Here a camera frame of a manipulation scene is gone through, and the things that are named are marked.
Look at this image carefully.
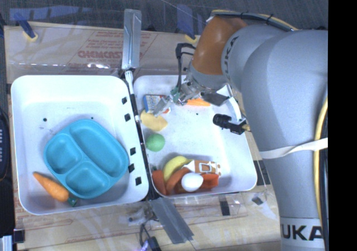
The green ball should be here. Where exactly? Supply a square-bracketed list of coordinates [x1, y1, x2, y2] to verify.
[145, 133, 166, 152]

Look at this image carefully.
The white egg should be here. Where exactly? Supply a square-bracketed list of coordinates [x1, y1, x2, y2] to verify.
[181, 172, 204, 192]

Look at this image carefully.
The blue and white packet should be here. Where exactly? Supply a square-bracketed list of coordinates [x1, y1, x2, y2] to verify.
[143, 94, 172, 114]

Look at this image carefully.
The black cylinder on white bracket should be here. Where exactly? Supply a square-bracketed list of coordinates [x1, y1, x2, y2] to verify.
[213, 95, 249, 136]

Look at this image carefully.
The orange carrot with green end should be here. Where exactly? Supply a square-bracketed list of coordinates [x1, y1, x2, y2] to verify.
[32, 171, 79, 207]

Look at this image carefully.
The brown and white carton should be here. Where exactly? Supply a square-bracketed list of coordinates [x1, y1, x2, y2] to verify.
[184, 160, 223, 177]

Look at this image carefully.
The black block with thin wires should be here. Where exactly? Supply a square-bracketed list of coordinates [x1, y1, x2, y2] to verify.
[146, 235, 162, 251]

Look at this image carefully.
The blue divided plate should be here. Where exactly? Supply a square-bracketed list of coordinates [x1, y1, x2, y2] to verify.
[43, 118, 130, 200]

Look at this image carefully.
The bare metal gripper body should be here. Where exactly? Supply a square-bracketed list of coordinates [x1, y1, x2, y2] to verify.
[170, 81, 209, 106]

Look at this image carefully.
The orange block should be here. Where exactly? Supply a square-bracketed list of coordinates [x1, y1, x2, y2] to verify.
[200, 173, 220, 190]

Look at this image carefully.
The yellow banana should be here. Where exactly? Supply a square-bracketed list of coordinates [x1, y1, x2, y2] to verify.
[162, 155, 193, 182]

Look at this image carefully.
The red orange sausage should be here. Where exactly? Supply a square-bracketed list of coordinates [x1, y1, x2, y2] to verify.
[151, 170, 168, 196]
[166, 167, 192, 195]

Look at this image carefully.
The small orange carrot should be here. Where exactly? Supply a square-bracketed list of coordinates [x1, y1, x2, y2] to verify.
[186, 98, 212, 108]

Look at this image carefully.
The brown cardboard board red print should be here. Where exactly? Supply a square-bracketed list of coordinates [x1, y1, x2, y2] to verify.
[4, 21, 282, 251]

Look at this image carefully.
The white plastic tray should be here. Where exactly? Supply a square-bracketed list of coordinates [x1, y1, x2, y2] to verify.
[10, 74, 150, 216]
[133, 74, 258, 199]

